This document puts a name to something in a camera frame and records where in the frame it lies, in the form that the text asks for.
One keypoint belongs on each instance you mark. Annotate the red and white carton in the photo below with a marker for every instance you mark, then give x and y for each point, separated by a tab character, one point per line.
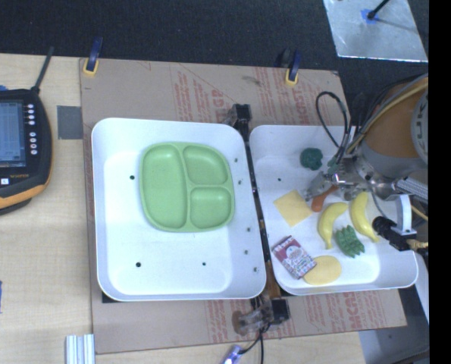
293	257

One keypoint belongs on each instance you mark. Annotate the yellow banana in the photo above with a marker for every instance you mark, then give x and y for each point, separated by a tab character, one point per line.
361	216
328	222

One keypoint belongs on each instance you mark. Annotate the thin black rod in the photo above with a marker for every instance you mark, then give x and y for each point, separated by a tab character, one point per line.
256	203

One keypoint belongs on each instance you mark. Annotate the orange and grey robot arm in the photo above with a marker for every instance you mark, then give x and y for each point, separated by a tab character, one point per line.
388	131

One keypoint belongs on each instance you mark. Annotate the orange carrot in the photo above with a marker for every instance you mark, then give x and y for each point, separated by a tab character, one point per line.
318	204

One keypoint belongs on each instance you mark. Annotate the brown cardboard board red print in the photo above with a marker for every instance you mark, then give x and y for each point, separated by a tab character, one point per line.
164	89

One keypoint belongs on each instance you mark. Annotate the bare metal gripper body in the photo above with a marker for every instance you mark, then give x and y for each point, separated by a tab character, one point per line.
356	182

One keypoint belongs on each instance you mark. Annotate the dark green broccoli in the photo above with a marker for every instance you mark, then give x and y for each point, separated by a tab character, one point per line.
310	159

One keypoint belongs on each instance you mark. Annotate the black cylinder on white bracket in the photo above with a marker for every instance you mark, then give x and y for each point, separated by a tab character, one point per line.
390	231

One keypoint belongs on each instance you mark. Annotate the yellow square cheese slice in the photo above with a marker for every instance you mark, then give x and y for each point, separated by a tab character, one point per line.
292	208

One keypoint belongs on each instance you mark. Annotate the green grapes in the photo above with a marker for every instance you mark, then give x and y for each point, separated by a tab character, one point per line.
349	242

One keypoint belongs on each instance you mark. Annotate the white plastic tray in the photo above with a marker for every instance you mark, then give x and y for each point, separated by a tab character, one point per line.
172	264
361	271

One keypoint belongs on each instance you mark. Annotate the yellow round biscuit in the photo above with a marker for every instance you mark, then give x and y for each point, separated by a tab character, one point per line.
323	270

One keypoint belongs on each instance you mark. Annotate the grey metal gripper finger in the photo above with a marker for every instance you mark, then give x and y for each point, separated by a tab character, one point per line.
316	186
333	176

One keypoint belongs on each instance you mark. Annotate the green divided plate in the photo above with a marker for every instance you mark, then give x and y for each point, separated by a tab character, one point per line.
160	188

